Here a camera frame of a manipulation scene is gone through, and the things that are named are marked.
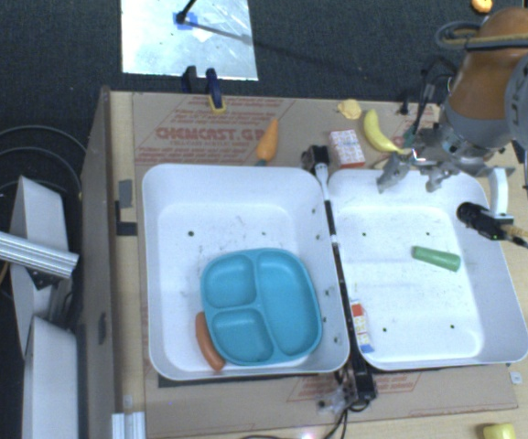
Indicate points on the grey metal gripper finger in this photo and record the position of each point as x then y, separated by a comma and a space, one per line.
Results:
436, 177
391, 174

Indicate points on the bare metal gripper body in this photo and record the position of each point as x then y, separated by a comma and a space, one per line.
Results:
451, 153

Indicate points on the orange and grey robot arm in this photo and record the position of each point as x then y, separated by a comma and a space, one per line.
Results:
497, 71

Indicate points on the yellow banana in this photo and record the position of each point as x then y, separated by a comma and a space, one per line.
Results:
377, 133

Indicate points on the red and white box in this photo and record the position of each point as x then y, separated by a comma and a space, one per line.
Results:
347, 148

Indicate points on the yellow biscuit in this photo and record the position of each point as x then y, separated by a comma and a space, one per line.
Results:
350, 108

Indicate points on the green cylinder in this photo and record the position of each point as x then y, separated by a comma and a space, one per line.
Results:
436, 258

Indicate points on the thin black and white rod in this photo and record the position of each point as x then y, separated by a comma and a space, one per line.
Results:
334, 245

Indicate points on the white plastic tray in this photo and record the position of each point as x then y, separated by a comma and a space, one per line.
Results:
186, 227
405, 300

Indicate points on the orange carrot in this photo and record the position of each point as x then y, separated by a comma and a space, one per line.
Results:
268, 142

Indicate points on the red and white carton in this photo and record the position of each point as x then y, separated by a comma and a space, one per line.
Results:
362, 327

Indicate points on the brown cardboard board red print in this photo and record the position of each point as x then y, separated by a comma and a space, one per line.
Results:
227, 126

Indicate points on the blue divided plate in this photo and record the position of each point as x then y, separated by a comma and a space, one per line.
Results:
263, 307

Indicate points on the orange sausage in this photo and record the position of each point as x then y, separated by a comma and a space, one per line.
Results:
205, 345

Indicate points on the yellow rounded block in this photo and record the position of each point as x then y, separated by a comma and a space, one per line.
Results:
498, 431

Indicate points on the black cylinder on white bracket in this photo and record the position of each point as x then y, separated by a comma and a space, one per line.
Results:
485, 215

